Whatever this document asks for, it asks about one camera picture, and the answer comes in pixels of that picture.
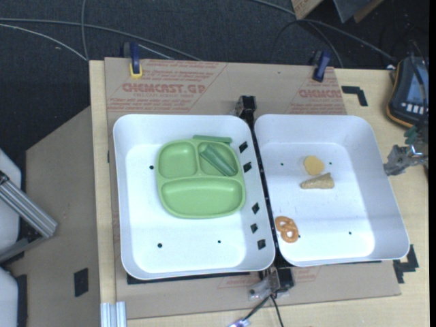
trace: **pretzel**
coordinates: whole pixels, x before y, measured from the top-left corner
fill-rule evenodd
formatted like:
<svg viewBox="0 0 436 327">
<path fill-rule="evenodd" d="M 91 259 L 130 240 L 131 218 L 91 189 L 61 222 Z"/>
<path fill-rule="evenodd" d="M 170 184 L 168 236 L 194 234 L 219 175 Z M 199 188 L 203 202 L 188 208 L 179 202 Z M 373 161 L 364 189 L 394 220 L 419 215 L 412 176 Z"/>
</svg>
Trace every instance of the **pretzel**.
<svg viewBox="0 0 436 327">
<path fill-rule="evenodd" d="M 294 243 L 298 240 L 298 228 L 293 219 L 278 216 L 275 219 L 275 227 L 285 242 Z"/>
</svg>

